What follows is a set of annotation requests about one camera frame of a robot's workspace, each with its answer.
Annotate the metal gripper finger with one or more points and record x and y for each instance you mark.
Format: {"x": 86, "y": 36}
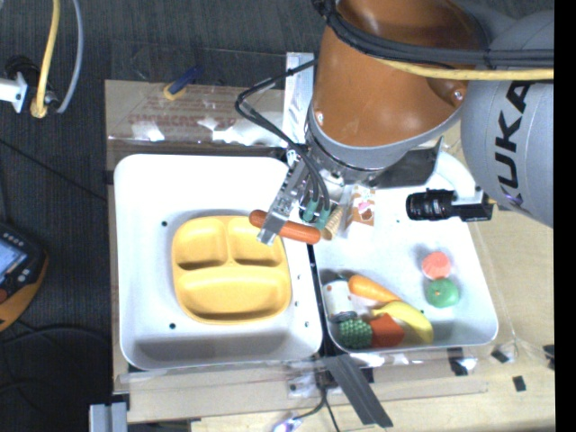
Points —
{"x": 271, "y": 231}

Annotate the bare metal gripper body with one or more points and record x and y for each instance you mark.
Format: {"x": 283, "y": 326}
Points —
{"x": 294, "y": 187}

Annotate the orange sausage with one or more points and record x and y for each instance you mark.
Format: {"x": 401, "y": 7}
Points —
{"x": 299, "y": 232}

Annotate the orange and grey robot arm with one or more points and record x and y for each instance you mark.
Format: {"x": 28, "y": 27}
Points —
{"x": 387, "y": 83}

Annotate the beige ice cream cone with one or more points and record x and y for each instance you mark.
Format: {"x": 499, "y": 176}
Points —
{"x": 332, "y": 225}

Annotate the yellow divided plate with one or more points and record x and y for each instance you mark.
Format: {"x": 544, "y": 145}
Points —
{"x": 231, "y": 290}

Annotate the small carton with dessert print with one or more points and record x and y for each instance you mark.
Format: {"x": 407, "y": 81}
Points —
{"x": 362, "y": 209}

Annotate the white bottle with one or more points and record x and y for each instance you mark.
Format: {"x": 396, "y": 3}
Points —
{"x": 337, "y": 297}

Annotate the white plastic tray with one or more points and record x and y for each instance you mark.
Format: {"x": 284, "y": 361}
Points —
{"x": 387, "y": 250}
{"x": 144, "y": 250}

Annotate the orange carrot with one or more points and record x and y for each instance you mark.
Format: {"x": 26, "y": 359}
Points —
{"x": 369, "y": 288}

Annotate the green grapes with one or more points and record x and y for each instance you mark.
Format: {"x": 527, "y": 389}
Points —
{"x": 355, "y": 333}

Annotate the red-orange wedge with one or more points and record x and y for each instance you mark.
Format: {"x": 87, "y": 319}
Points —
{"x": 386, "y": 332}

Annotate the brown cardboard board, red print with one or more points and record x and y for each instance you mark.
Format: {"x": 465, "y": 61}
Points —
{"x": 148, "y": 119}

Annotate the pink doughnut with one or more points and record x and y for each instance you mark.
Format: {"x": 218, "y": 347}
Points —
{"x": 436, "y": 265}

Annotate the yellow banana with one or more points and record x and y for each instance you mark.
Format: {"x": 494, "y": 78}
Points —
{"x": 414, "y": 320}

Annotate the green round toy fruit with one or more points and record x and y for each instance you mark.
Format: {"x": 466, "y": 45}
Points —
{"x": 442, "y": 293}

